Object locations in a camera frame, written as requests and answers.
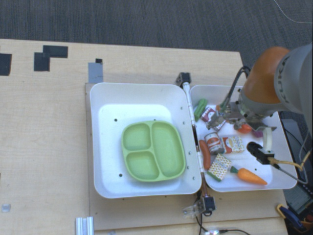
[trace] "wooden table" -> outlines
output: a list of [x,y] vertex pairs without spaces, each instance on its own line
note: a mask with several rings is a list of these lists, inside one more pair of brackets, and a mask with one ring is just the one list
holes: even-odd
[[[50,59],[50,72],[34,71],[34,53],[42,52],[43,45],[68,47],[67,58]],[[192,85],[230,85],[242,66],[237,52],[190,49],[0,40],[0,53],[12,54],[10,75],[0,76],[0,205],[11,204],[10,212],[0,212],[0,231],[15,235],[73,235],[75,218],[92,214],[85,104],[89,62],[103,60],[105,82],[173,84],[180,72],[190,72]],[[217,210],[204,220],[207,229],[287,234],[275,211],[277,204],[286,204],[282,190],[212,195]],[[169,211],[180,213],[181,207],[174,203],[184,199],[169,199]],[[118,202],[114,204],[121,209]],[[101,208],[103,213],[109,211],[106,205]],[[176,214],[162,220],[161,212],[146,223],[132,225],[138,215],[136,209],[133,212],[132,217],[118,217],[116,211],[111,227],[95,234],[199,231],[194,219]],[[95,228],[101,222],[95,217]]]

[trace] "green divided plate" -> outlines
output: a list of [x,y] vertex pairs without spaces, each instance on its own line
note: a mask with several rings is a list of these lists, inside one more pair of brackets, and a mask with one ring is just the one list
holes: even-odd
[[177,129],[165,121],[127,126],[122,134],[125,164],[132,177],[156,182],[180,176],[186,159]]

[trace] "dark floor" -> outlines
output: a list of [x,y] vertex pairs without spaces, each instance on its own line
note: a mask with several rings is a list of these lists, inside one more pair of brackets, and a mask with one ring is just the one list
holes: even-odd
[[[312,42],[313,0],[277,2],[289,19],[273,0],[0,0],[0,38],[239,51],[252,67],[268,47]],[[305,138],[303,116],[281,117]]]

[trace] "can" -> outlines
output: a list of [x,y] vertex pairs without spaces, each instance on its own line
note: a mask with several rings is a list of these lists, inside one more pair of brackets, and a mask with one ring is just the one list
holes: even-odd
[[217,132],[212,132],[204,137],[212,155],[224,153],[225,149]]

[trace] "black tape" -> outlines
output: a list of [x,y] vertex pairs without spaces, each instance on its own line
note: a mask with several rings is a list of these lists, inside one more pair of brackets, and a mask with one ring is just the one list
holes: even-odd
[[34,71],[50,71],[50,56],[48,53],[35,52]]
[[50,57],[67,58],[67,46],[44,45],[44,53],[49,53]]
[[8,76],[11,72],[12,54],[0,53],[0,76]]

